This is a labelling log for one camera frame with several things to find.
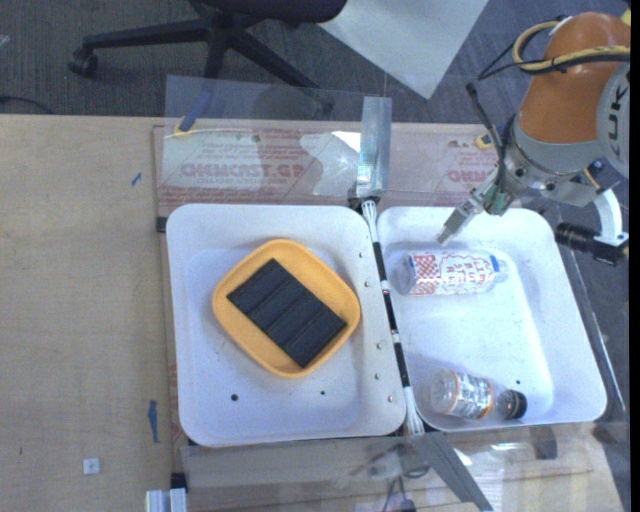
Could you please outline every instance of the chair base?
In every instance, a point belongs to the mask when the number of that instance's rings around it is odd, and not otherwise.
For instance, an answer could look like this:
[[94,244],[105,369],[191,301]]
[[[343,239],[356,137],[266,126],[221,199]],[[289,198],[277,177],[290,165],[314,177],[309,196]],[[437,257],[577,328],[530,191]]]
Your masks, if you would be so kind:
[[93,76],[98,69],[98,57],[94,54],[96,49],[205,42],[209,48],[203,73],[205,78],[217,78],[225,52],[234,49],[290,85],[318,88],[318,85],[246,31],[260,21],[261,18],[216,11],[193,21],[86,36],[82,46],[73,52],[69,69],[81,76]]

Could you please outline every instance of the water bottle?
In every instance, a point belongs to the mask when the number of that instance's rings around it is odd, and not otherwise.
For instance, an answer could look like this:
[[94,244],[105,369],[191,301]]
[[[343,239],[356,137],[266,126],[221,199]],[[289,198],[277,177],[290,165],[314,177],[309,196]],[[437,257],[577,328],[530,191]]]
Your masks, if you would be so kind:
[[508,277],[508,266],[482,250],[433,250],[408,253],[395,275],[403,295],[483,293]]
[[474,420],[492,411],[498,419],[513,420],[527,410],[527,399],[519,391],[451,369],[437,371],[429,389],[429,404],[436,413]]

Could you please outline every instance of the black object in yellow tray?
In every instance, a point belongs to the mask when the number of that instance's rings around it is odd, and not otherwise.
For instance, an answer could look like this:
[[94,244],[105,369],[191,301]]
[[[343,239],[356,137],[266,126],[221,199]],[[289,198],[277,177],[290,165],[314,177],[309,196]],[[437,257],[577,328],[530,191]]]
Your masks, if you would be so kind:
[[273,240],[218,284],[213,311],[263,367],[300,377],[326,361],[353,332],[360,305],[322,260],[291,240]]

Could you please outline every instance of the blue mark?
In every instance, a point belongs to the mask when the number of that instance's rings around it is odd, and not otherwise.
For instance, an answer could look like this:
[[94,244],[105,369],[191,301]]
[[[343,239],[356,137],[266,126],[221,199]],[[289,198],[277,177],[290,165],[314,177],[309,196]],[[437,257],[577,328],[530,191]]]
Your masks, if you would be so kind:
[[153,433],[153,442],[158,441],[158,402],[155,400],[149,400],[149,410],[147,411],[147,418],[149,418],[149,424],[151,425],[151,432]]

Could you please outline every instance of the black bottle cap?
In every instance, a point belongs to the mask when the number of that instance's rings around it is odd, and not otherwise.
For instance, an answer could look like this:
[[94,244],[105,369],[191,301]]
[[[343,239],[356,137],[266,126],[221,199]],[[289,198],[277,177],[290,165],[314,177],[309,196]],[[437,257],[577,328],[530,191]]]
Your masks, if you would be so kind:
[[519,391],[508,389],[498,397],[496,407],[505,420],[522,418],[527,411],[527,397]]

